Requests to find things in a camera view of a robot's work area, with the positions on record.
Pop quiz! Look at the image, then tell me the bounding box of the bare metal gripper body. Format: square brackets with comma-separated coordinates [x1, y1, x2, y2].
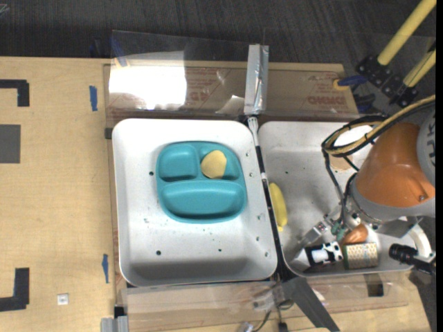
[313, 210, 368, 237]

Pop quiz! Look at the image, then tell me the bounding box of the black and white bottle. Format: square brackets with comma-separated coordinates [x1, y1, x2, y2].
[304, 241, 345, 267]

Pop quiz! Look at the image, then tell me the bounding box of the beige patterned can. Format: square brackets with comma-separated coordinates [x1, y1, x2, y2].
[341, 241, 379, 270]

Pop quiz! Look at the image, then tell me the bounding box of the yellow banana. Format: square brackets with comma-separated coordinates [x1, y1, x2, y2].
[269, 182, 289, 233]

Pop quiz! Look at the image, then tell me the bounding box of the tan bread slice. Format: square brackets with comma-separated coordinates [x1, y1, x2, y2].
[328, 152, 354, 172]

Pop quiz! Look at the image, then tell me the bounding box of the yellow round biscuit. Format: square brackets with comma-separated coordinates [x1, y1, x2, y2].
[200, 149, 228, 180]

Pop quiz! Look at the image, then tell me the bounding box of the blue divided plate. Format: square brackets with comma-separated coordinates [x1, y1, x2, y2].
[155, 140, 248, 225]

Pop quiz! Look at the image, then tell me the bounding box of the black cylinder on white bracket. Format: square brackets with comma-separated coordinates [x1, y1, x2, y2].
[388, 219, 437, 276]

